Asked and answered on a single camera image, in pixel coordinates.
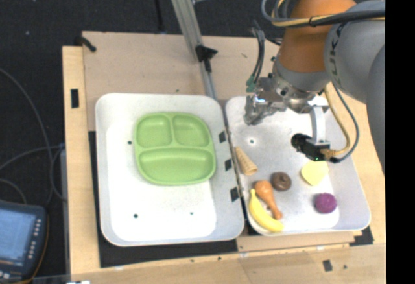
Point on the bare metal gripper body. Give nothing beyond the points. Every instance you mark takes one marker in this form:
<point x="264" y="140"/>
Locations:
<point x="293" y="99"/>

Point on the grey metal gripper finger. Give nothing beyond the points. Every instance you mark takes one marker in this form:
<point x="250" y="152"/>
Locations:
<point x="268" y="111"/>
<point x="251" y="112"/>

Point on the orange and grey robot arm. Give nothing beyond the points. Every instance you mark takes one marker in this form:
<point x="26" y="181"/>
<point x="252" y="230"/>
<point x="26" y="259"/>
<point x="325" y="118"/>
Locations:
<point x="350" y="49"/>

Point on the white plastic tray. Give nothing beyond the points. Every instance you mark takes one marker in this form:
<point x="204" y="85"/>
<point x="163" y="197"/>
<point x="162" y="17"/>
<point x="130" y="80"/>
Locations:
<point x="162" y="205"/>
<point x="279" y="153"/>

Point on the tan waffle cone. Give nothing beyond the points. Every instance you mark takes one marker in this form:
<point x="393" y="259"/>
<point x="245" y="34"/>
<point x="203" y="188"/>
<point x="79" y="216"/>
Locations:
<point x="245" y="162"/>

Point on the brown doughnut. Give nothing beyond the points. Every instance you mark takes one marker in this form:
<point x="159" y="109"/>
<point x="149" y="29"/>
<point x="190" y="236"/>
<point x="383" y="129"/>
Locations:
<point x="280" y="181"/>

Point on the pale yellow cheese wedge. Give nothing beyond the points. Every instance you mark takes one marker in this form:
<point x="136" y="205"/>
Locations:
<point x="314" y="173"/>

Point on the brown chicken drumstick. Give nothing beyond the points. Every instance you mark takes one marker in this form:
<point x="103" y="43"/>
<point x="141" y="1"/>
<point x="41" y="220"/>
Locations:
<point x="266" y="193"/>

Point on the green divided plate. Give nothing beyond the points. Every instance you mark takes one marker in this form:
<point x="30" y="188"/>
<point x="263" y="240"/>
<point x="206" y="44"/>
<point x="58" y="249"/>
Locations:
<point x="175" y="149"/>

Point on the yellow banana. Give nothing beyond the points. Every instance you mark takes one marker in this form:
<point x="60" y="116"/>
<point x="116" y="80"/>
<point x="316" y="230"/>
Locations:
<point x="261" y="216"/>

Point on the purple grapes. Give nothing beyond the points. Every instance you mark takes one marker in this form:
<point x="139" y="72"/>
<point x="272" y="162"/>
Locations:
<point x="325" y="203"/>

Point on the brown cardboard board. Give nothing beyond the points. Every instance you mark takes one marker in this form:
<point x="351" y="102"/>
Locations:
<point x="136" y="65"/>

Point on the black cylinder on white bracket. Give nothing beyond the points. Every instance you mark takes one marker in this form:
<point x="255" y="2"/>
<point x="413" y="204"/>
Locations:
<point x="311" y="146"/>

